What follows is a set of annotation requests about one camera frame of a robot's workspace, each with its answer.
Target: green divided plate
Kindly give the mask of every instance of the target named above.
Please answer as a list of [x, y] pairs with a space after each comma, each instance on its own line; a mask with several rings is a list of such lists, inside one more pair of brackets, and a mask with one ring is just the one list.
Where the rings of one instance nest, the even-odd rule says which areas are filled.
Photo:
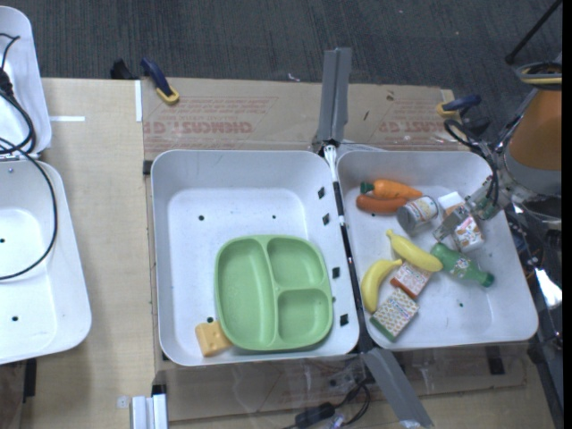
[[224, 333], [243, 349], [301, 349], [332, 327], [324, 259], [297, 237], [250, 235], [225, 243], [216, 256], [214, 296]]

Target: toy carrot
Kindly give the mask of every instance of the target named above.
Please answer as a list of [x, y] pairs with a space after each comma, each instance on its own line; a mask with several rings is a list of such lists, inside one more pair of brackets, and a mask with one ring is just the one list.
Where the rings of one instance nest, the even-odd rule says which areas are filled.
[[408, 200], [400, 198], [375, 198], [367, 194], [359, 194], [356, 197], [356, 206], [368, 213], [390, 214], [395, 213], [400, 206], [407, 204]]
[[362, 194], [371, 192], [371, 194], [377, 198], [404, 197], [412, 199], [423, 196], [421, 191], [411, 188], [407, 184], [391, 180], [375, 180], [373, 184], [362, 182], [360, 190]]

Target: green bottle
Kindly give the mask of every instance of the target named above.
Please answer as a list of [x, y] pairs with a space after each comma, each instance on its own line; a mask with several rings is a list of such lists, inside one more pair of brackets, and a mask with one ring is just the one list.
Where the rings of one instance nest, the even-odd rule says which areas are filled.
[[494, 282], [494, 276], [479, 270], [476, 264], [464, 254], [437, 243], [431, 248], [431, 254], [443, 264], [443, 270], [458, 278], [476, 280], [485, 288]]

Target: clamp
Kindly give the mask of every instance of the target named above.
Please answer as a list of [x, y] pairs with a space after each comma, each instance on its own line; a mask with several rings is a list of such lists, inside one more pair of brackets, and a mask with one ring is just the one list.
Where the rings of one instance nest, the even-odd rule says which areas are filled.
[[156, 85], [157, 94], [168, 105], [176, 104], [179, 101], [179, 92], [173, 86], [170, 86], [159, 66], [150, 59], [143, 57], [141, 66], [145, 73], [153, 78]]
[[437, 105], [437, 113], [443, 118], [450, 118], [457, 115], [459, 112], [460, 116], [463, 117], [469, 108], [481, 103], [481, 96], [471, 95], [462, 98], [457, 98], [450, 102], [441, 102]]

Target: yellow banana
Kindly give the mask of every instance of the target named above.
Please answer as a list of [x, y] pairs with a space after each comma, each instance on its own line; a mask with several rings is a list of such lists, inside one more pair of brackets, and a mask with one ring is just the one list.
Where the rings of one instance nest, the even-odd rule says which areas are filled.
[[394, 261], [379, 259], [369, 266], [359, 285], [361, 298], [368, 312], [373, 313], [377, 309], [379, 286], [382, 284], [383, 278], [388, 275], [391, 269], [401, 264], [403, 264], [401, 259], [395, 259]]
[[437, 257], [424, 251], [411, 240], [394, 233], [392, 229], [388, 229], [385, 233], [391, 240], [393, 250], [409, 263], [427, 272], [439, 272], [443, 268], [442, 262]]

